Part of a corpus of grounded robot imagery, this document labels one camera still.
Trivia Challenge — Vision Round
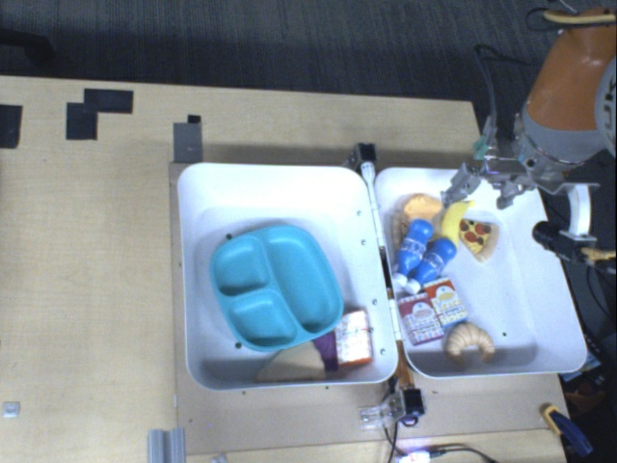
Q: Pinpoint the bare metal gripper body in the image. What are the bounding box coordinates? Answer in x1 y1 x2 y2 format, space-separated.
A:
480 133 568 191

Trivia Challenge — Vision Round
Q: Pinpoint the yellow banana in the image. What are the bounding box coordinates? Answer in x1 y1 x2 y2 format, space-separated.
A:
440 200 476 251

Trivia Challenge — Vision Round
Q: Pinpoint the orange toy bun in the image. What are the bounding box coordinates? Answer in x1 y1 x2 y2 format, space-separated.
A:
391 192 445 246

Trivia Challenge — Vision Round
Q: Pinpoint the toy pizza slice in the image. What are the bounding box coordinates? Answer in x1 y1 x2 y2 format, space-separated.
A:
458 217 500 264

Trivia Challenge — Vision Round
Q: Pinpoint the blue bottle with white cap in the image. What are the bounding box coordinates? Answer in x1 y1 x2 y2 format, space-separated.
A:
403 237 458 295
390 218 436 289

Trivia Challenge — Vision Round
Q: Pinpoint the thin black and white rod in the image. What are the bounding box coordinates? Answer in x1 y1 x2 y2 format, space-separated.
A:
360 161 404 342

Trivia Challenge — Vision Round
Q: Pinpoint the white plastic tray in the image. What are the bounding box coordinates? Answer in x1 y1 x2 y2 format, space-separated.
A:
373 166 590 380
175 161 400 392

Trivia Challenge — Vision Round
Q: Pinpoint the orange carton with blue print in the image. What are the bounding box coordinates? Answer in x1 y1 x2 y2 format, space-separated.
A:
422 277 469 329

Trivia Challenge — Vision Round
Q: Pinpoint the red and white carton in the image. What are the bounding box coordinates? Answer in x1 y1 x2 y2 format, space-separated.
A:
396 292 445 347

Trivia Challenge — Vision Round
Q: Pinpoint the tan toy croissant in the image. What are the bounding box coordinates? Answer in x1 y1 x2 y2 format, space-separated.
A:
443 320 496 364

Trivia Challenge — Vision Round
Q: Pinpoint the orange and white carton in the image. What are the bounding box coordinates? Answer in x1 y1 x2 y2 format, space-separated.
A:
334 309 375 368

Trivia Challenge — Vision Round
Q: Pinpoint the blue divided plate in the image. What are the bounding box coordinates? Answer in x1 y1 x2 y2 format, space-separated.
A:
208 224 346 354

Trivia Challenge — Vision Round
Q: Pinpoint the purple toy piece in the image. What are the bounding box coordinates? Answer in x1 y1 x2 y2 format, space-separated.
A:
312 330 340 373

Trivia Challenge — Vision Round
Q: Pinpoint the black cylinder on white bracket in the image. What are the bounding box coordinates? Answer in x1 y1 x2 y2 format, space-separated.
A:
531 182 602 265

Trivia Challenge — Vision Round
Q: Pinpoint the black block with wires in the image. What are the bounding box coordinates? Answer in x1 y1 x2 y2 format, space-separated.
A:
353 142 377 166
401 387 428 427

